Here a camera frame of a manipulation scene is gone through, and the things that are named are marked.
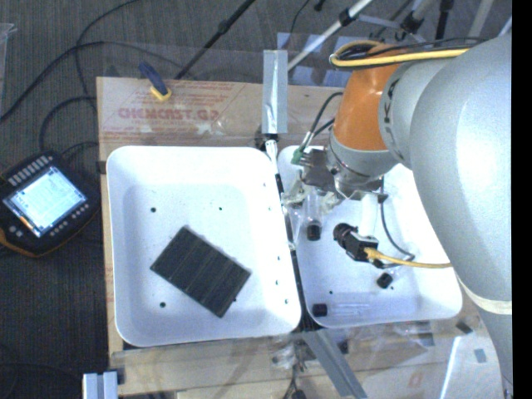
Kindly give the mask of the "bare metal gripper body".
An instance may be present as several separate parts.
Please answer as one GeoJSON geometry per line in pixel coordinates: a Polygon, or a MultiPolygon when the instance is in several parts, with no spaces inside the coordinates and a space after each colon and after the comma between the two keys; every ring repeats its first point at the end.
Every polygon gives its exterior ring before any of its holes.
{"type": "Polygon", "coordinates": [[[377,193],[382,180],[363,175],[329,149],[311,149],[303,153],[301,181],[318,195],[331,195],[340,200],[360,200],[365,194],[377,193]]]}

